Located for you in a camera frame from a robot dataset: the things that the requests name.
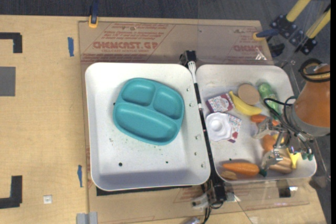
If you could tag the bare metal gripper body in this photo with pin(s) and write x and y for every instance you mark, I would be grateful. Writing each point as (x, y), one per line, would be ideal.
(283, 139)

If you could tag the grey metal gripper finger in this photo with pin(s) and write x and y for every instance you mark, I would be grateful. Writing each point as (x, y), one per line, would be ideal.
(263, 128)
(271, 158)

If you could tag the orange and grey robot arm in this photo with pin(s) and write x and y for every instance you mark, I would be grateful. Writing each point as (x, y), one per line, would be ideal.
(312, 107)

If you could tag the small orange carrot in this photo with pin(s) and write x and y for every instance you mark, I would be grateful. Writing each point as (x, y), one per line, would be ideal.
(258, 118)

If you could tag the orange rounded toy food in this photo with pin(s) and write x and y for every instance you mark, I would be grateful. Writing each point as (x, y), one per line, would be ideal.
(268, 143)

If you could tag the tan bread bun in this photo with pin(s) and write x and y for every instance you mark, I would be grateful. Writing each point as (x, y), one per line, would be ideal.
(284, 166)

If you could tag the yellow toy piece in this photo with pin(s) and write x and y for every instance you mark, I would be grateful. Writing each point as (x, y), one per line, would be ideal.
(294, 160)

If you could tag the yellow banana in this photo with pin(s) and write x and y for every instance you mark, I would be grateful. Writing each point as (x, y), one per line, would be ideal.
(245, 108)

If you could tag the white packet with coloured print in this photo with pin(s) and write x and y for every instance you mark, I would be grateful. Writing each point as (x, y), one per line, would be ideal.
(235, 124)

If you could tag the large orange carrot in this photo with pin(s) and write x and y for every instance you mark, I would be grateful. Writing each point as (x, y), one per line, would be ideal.
(241, 168)

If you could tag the brown round biscuit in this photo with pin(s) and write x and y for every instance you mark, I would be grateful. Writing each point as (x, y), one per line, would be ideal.
(248, 94)

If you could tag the green bottle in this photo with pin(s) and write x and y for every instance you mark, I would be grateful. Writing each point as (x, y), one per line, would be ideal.
(265, 90)

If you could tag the brown bread piece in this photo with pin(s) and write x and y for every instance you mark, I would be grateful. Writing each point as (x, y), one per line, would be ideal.
(229, 175)

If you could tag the white fried egg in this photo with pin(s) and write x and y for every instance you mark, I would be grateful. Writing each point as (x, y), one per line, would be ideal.
(217, 127)

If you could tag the white plastic tray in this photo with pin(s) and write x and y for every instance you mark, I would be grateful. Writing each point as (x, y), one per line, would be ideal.
(223, 78)
(136, 162)

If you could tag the thin black and white rod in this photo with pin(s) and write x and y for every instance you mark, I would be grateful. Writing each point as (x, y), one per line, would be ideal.
(197, 89)

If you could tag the blue divided plate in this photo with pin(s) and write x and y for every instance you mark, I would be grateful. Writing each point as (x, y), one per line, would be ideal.
(147, 118)

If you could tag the brown cardboard board red print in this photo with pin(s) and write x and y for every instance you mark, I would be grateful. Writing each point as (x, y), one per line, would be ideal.
(126, 42)

